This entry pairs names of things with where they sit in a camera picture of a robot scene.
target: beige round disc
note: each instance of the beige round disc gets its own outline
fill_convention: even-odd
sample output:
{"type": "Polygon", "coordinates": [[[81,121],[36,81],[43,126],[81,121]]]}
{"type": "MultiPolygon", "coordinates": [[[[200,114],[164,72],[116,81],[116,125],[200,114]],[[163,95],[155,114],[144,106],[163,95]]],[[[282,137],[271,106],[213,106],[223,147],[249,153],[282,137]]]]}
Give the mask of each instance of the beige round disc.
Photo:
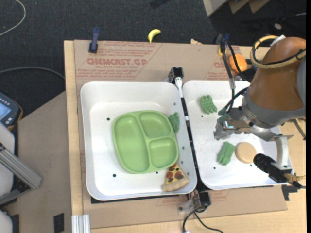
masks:
{"type": "Polygon", "coordinates": [[[248,142],[240,142],[235,147],[235,155],[238,160],[250,164],[253,162],[255,155],[257,154],[255,147],[248,142]]]}

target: yellow toy banana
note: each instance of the yellow toy banana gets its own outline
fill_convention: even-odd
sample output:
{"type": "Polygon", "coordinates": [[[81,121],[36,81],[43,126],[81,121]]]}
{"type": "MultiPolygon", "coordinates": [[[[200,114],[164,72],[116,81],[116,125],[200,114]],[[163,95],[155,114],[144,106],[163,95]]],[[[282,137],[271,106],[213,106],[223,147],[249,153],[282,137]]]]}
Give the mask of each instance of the yellow toy banana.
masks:
{"type": "Polygon", "coordinates": [[[153,29],[153,30],[151,30],[151,31],[149,32],[149,34],[148,34],[148,40],[149,40],[149,42],[152,42],[153,37],[154,37],[155,35],[159,34],[159,33],[161,33],[161,30],[159,30],[159,29],[153,29]]]}

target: pizza slice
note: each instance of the pizza slice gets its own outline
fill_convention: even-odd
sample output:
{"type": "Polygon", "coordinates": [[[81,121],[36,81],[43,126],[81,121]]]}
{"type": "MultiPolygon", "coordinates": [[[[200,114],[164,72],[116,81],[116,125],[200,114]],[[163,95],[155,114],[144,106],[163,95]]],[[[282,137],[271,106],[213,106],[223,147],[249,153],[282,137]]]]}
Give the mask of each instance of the pizza slice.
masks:
{"type": "Polygon", "coordinates": [[[163,185],[163,191],[174,191],[185,186],[188,183],[189,180],[185,176],[184,172],[175,163],[174,165],[169,167],[169,170],[166,174],[165,183],[163,185]]]}

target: black clamp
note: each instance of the black clamp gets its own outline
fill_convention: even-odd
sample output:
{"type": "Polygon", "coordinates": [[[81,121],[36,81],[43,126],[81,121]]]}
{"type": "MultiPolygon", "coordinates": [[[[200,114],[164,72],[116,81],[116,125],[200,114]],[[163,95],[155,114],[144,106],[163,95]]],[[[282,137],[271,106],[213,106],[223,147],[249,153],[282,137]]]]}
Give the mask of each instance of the black clamp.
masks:
{"type": "Polygon", "coordinates": [[[94,28],[94,29],[93,29],[92,42],[89,44],[88,52],[97,53],[97,47],[98,47],[97,41],[98,41],[98,36],[99,36],[99,28],[94,28]]]}

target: green toy vegetable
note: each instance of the green toy vegetable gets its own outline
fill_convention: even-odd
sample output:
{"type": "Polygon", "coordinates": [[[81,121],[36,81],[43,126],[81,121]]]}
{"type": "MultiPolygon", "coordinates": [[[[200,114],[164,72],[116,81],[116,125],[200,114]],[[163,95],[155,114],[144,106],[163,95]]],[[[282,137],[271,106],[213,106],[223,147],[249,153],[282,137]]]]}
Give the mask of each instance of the green toy vegetable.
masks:
{"type": "Polygon", "coordinates": [[[224,166],[227,165],[230,162],[234,150],[235,150],[234,145],[228,142],[224,142],[222,149],[218,154],[218,162],[224,166]]]}
{"type": "Polygon", "coordinates": [[[173,115],[169,116],[169,121],[172,125],[172,128],[174,130],[174,132],[178,132],[179,130],[179,117],[178,117],[178,113],[175,112],[173,115]]]}
{"type": "Polygon", "coordinates": [[[213,103],[213,99],[210,95],[202,96],[200,98],[200,103],[203,111],[206,114],[217,112],[217,108],[213,103]]]}

